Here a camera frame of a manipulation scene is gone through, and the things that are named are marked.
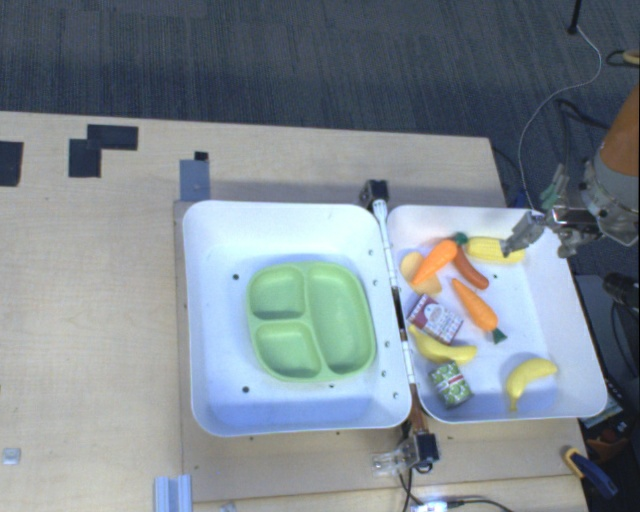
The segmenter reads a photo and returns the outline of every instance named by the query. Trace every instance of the small box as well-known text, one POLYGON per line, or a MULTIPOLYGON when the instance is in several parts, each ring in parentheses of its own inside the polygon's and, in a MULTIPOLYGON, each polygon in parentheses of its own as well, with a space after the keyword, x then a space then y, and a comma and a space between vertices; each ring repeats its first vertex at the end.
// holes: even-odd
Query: small box
POLYGON ((409 322, 449 345, 462 327, 463 320, 428 295, 423 295, 411 310, 409 322))

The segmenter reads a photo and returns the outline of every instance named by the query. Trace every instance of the gray floor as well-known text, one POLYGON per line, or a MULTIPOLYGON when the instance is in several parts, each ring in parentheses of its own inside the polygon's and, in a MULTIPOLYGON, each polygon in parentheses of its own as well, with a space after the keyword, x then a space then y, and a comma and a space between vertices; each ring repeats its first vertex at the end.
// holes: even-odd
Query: gray floor
MULTIPOLYGON (((528 118, 597 68, 565 31, 573 3, 0 0, 0 109, 484 136, 511 203, 528 118)), ((635 1, 586 0, 580 25, 603 56, 640 46, 635 1)), ((637 82, 637 68, 605 65, 560 97, 610 123, 637 82)), ((576 184, 603 133, 570 127, 576 184)), ((524 142, 536 206, 562 150, 550 105, 524 142)), ((602 240, 571 265, 637 279, 638 248, 602 240)))

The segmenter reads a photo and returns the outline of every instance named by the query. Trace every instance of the banana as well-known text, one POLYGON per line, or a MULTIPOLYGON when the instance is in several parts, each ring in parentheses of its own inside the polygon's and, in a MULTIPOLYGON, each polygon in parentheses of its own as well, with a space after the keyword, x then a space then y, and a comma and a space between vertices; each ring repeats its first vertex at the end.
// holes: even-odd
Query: banana
POLYGON ((553 375, 557 371, 558 367, 555 364, 542 357, 534 357, 518 365, 507 379, 506 390, 511 401, 511 410, 516 410, 516 403, 529 382, 553 375))
POLYGON ((434 363, 444 364, 448 361, 455 361, 458 365, 463 365, 476 357, 478 352, 478 347, 473 345, 451 347, 440 343, 428 334, 418 330, 415 325, 409 326, 409 332, 416 340, 418 351, 434 363))

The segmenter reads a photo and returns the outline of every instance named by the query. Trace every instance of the green plate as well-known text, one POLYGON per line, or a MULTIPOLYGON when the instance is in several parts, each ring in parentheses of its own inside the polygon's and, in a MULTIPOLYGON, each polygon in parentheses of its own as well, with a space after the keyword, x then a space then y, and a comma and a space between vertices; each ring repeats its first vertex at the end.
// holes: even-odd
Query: green plate
POLYGON ((320 382, 356 375, 376 352, 360 281, 341 265, 300 262, 257 272, 247 317, 258 360, 274 377, 320 382))

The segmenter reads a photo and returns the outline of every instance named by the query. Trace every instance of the white cable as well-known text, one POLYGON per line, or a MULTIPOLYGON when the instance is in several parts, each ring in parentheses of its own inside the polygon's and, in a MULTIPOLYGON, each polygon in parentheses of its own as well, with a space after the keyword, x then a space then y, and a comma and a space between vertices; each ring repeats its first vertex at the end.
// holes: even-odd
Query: white cable
POLYGON ((585 85, 589 85, 590 83, 594 82, 600 76, 600 72, 602 71, 602 54, 600 53, 600 50, 598 50, 596 45, 594 45, 589 40, 589 38, 586 36, 586 34, 582 31, 582 29, 579 26, 577 26, 576 28, 578 30, 578 33, 582 37, 582 39, 584 39, 586 41, 586 43, 589 46, 591 46, 591 48, 593 48, 593 51, 595 51, 596 54, 598 55, 598 71, 596 71, 596 74, 593 75, 593 77, 590 78, 589 80, 587 80, 586 82, 581 82, 579 84, 570 85, 568 87, 563 87, 562 89, 558 89, 556 92, 551 94, 546 100, 544 100, 542 103, 540 103, 538 108, 535 110, 535 112, 531 116, 531 119, 529 119, 529 121, 527 122, 527 124, 524 126, 524 128, 522 130, 522 134, 520 135, 520 141, 518 142, 518 166, 520 168, 520 178, 522 180, 522 187, 524 189, 524 193, 527 196, 527 201, 529 202, 529 206, 531 208, 533 208, 533 202, 531 201, 531 196, 529 195, 529 189, 527 188, 527 180, 526 180, 525 175, 524 175, 524 167, 522 165, 522 143, 524 142, 524 136, 527 133, 527 130, 529 129, 529 126, 531 126, 531 123, 533 123, 533 120, 538 116, 538 114, 544 108, 544 106, 547 103, 549 103, 553 98, 555 98, 558 94, 563 93, 565 91, 569 91, 571 89, 577 89, 578 87, 584 87, 585 85))

